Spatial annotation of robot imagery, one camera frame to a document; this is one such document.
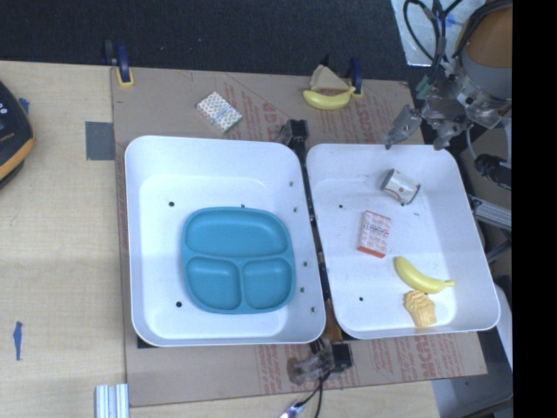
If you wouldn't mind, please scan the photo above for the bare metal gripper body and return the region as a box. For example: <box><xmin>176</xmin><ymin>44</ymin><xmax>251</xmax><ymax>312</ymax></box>
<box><xmin>420</xmin><ymin>74</ymin><xmax>511</xmax><ymax>136</ymax></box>

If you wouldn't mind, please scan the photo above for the white small can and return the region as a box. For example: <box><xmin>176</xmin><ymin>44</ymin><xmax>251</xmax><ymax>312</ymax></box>
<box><xmin>379</xmin><ymin>167</ymin><xmax>422</xmax><ymax>206</ymax></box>

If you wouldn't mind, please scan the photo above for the yellow banana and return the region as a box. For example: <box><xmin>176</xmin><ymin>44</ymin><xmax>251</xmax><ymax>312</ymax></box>
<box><xmin>302</xmin><ymin>85</ymin><xmax>358</xmax><ymax>111</ymax></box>
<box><xmin>394</xmin><ymin>255</ymin><xmax>457</xmax><ymax>296</ymax></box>

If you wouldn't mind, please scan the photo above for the beige toy sandwich wedge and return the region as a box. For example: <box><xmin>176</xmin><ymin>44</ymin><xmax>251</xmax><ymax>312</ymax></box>
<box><xmin>309</xmin><ymin>64</ymin><xmax>352</xmax><ymax>93</ymax></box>

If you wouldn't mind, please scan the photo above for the orange and white carton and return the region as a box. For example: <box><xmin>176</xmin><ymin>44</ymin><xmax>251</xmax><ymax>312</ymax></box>
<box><xmin>356</xmin><ymin>209</ymin><xmax>392</xmax><ymax>260</ymax></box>

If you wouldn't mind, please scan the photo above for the white plastic tray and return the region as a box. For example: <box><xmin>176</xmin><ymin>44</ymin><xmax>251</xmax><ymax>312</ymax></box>
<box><xmin>124</xmin><ymin>134</ymin><xmax>327</xmax><ymax>348</ymax></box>
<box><xmin>305</xmin><ymin>142</ymin><xmax>502</xmax><ymax>340</ymax></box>

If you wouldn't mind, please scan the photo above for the thin black and white rod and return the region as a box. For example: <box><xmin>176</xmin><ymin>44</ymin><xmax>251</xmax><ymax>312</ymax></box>
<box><xmin>294</xmin><ymin>136</ymin><xmax>339</xmax><ymax>344</ymax></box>

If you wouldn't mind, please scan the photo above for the white patterned small box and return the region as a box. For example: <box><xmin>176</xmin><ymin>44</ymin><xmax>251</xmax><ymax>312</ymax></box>
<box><xmin>195</xmin><ymin>91</ymin><xmax>245</xmax><ymax>136</ymax></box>

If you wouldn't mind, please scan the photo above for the blue divided plate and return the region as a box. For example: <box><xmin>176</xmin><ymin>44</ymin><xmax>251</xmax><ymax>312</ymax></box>
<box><xmin>180</xmin><ymin>206</ymin><xmax>294</xmax><ymax>315</ymax></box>

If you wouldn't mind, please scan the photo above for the brown cardboard board, red print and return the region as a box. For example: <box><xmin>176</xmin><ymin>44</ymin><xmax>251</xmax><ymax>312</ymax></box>
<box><xmin>110</xmin><ymin>66</ymin><xmax>489</xmax><ymax>408</ymax></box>

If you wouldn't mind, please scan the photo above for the black cylinder on white bracket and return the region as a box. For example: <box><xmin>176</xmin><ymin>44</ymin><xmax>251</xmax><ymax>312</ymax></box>
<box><xmin>466</xmin><ymin>124</ymin><xmax>513</xmax><ymax>192</ymax></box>

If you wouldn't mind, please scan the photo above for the black block with thin wires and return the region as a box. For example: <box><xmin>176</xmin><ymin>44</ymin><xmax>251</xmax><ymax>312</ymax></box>
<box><xmin>277</xmin><ymin>118</ymin><xmax>310</xmax><ymax>148</ymax></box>
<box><xmin>288</xmin><ymin>340</ymin><xmax>353</xmax><ymax>385</ymax></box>

